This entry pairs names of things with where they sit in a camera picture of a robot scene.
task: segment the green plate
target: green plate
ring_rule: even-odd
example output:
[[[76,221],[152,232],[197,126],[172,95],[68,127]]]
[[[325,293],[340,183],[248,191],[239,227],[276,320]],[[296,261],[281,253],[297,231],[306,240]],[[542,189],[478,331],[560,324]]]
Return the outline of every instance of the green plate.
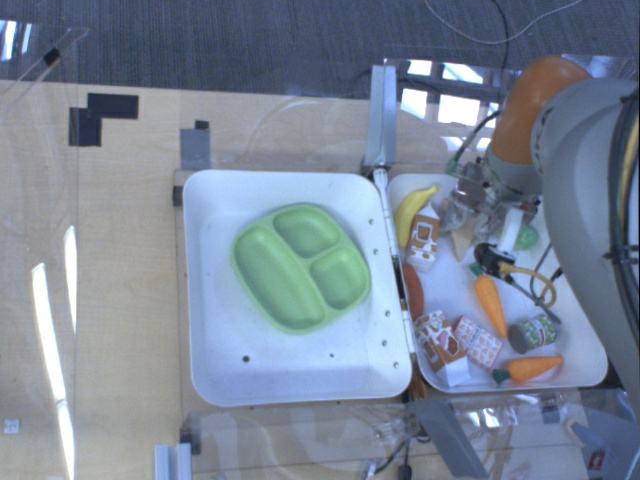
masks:
[[[244,228],[231,262],[267,320],[292,334],[343,315],[371,286],[360,251],[333,217],[311,204],[287,206]]]

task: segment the tin can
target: tin can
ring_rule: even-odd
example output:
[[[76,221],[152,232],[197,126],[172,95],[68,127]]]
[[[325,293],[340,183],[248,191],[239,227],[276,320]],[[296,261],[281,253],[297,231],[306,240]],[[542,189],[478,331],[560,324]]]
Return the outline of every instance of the tin can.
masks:
[[[556,328],[544,313],[509,327],[509,343],[513,350],[524,354],[556,340]]]

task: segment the gray carpet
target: gray carpet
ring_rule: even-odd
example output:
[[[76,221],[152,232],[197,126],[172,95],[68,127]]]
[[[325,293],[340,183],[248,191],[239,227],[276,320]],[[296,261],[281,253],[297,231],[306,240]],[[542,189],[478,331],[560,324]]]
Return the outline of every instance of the gray carpet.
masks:
[[[497,1],[513,33],[573,0]],[[504,37],[490,0],[431,2],[475,36]],[[587,0],[509,43],[506,65],[548,53],[637,62],[639,15],[640,0]],[[447,29],[422,0],[0,0],[0,18],[89,28],[82,83],[358,95],[358,75],[385,57],[500,66],[505,54]]]

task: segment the table surface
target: table surface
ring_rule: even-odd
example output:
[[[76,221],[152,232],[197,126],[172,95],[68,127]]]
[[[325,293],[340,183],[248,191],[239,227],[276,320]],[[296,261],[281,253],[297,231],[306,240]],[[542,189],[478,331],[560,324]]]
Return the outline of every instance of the table surface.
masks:
[[[223,466],[228,479],[355,478],[368,453],[388,454],[389,443],[376,441],[371,424],[363,424],[369,420],[359,412],[362,404],[329,404],[333,412],[327,417],[327,404],[233,411],[197,399],[184,374],[185,313],[179,310],[185,305],[179,282],[184,266],[176,254],[172,204],[174,176],[181,168],[180,130],[193,129],[196,121],[209,123],[217,167],[357,172],[368,102],[70,82],[0,84],[5,95],[16,87],[29,89],[0,121],[0,172],[8,185],[0,199],[5,219],[0,244],[8,255],[0,288],[6,301],[0,325],[1,476],[66,474],[59,400],[47,380],[45,345],[37,331],[46,324],[33,310],[32,269],[40,262],[47,267],[50,321],[73,415],[75,478],[152,478],[154,445],[175,445],[192,411],[207,415],[219,441],[210,450],[215,460],[201,457],[195,478],[212,478],[215,467]],[[447,122],[438,117],[442,101],[434,104],[429,92],[414,83],[399,104],[398,172],[441,169],[460,137],[488,112],[478,103],[467,111],[470,122]],[[103,118],[100,147],[69,146],[69,109],[87,108],[89,94],[137,96],[137,118]],[[460,111],[464,103],[457,104]],[[71,225],[78,243],[75,330],[62,242]],[[584,420],[577,391],[558,397],[566,411],[563,421],[569,415]],[[396,410],[393,401],[372,404],[379,419]],[[296,423],[296,411],[306,411],[306,423]],[[506,438],[479,428],[480,458],[494,471],[506,464],[505,475],[521,466],[528,478],[560,472],[585,478],[580,449],[563,426],[545,425],[539,408],[536,414],[529,427],[514,426],[521,433],[515,440],[510,432]],[[10,433],[11,420],[19,420],[19,432]],[[305,444],[300,432],[305,439],[315,437],[315,451],[300,445]],[[341,454],[318,446],[332,439]],[[251,450],[251,443],[263,449]],[[537,460],[540,454],[544,460]],[[452,478],[432,444],[412,446],[411,455],[414,478]],[[381,476],[393,478],[395,471]]]

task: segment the can lid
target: can lid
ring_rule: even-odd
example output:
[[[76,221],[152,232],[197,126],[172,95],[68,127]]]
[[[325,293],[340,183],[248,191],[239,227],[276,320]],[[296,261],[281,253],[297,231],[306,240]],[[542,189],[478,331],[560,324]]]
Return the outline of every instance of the can lid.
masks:
[[[509,326],[509,344],[511,345],[511,348],[519,354],[524,354],[529,350],[527,338],[518,324]]]

